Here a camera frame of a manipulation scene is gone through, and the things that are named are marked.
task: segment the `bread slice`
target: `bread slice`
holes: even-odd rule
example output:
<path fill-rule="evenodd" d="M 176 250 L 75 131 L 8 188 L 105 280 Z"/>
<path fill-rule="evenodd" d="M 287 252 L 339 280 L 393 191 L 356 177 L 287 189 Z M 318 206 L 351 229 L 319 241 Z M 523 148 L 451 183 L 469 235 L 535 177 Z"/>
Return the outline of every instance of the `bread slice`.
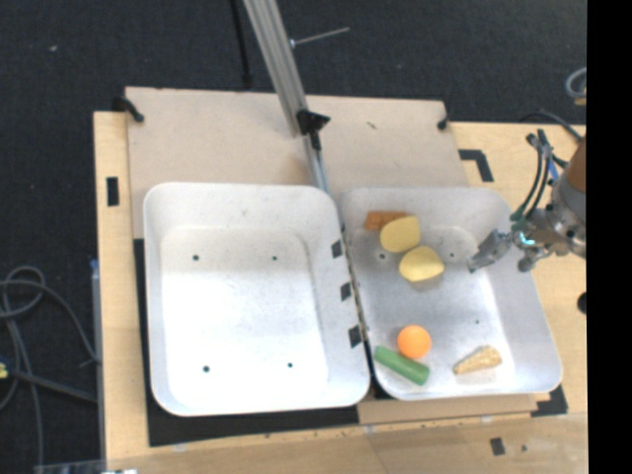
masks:
<path fill-rule="evenodd" d="M 464 374 L 484 368 L 496 367 L 501 363 L 503 363 L 503 358 L 496 348 L 493 346 L 481 346 L 474 353 L 457 363 L 452 370 L 455 374 Z"/>

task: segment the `yellow potato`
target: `yellow potato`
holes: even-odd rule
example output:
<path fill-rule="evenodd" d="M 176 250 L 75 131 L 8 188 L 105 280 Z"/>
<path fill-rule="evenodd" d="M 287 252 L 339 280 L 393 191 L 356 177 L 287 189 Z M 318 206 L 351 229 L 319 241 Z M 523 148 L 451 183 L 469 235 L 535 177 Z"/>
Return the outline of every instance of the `yellow potato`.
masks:
<path fill-rule="evenodd" d="M 400 274 L 411 282 L 439 276 L 445 265 L 434 249 L 420 246 L 404 255 L 399 264 Z"/>
<path fill-rule="evenodd" d="M 403 253 L 422 240 L 417 216 L 405 216 L 386 223 L 379 232 L 379 242 L 386 251 Z"/>

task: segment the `black clip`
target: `black clip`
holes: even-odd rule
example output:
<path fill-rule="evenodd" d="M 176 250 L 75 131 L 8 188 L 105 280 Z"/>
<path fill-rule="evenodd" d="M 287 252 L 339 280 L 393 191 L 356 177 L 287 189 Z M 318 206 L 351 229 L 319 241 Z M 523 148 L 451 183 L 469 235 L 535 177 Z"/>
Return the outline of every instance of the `black clip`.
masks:
<path fill-rule="evenodd" d="M 444 131 L 450 122 L 450 109 L 447 106 L 447 102 L 444 102 L 443 105 L 445 106 L 445 117 L 436 124 L 436 127 L 441 131 Z"/>
<path fill-rule="evenodd" d="M 133 116 L 134 121 L 145 121 L 145 116 L 138 111 L 135 105 L 128 98 L 121 95 L 116 96 L 112 100 L 112 110 L 117 113 L 124 113 L 125 111 L 128 111 Z"/>
<path fill-rule="evenodd" d="M 296 115 L 298 119 L 298 126 L 303 135 L 309 135 L 312 143 L 312 147 L 316 151 L 322 151 L 323 147 L 320 143 L 320 137 L 318 132 L 325 127 L 331 118 L 327 116 L 317 115 L 316 113 L 310 113 L 303 109 Z"/>

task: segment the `toy food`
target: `toy food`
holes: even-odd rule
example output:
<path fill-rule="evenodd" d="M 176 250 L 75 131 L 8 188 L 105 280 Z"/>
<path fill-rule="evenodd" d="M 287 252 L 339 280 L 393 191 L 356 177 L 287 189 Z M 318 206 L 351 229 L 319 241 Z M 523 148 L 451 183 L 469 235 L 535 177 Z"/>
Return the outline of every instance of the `toy food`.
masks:
<path fill-rule="evenodd" d="M 426 384 L 431 373 L 431 370 L 422 363 L 401 356 L 399 353 L 395 353 L 383 346 L 378 346 L 375 349 L 373 357 L 382 365 L 387 366 L 420 386 Z"/>
<path fill-rule="evenodd" d="M 419 325 L 408 325 L 397 336 L 397 348 L 408 358 L 421 358 L 427 355 L 432 345 L 431 335 Z"/>
<path fill-rule="evenodd" d="M 381 230 L 387 223 L 408 215 L 408 212 L 401 210 L 372 210 L 366 215 L 364 229 Z"/>
<path fill-rule="evenodd" d="M 422 240 L 417 216 L 405 216 L 386 223 L 379 232 L 379 242 L 390 253 L 403 253 Z"/>
<path fill-rule="evenodd" d="M 400 274 L 411 282 L 430 279 L 443 274 L 445 264 L 436 251 L 420 246 L 409 251 L 399 264 Z"/>
<path fill-rule="evenodd" d="M 455 374 L 464 374 L 484 368 L 496 367 L 503 363 L 499 351 L 493 346 L 481 346 L 474 353 L 457 363 L 452 369 Z"/>

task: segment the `orange ball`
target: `orange ball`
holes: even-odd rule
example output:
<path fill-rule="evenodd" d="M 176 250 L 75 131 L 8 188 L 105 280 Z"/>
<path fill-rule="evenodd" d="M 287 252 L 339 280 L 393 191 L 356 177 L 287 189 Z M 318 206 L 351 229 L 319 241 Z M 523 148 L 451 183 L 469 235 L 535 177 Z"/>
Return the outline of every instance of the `orange ball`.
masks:
<path fill-rule="evenodd" d="M 427 355 L 432 345 L 431 335 L 419 325 L 404 327 L 397 336 L 397 348 L 407 358 L 421 358 Z"/>

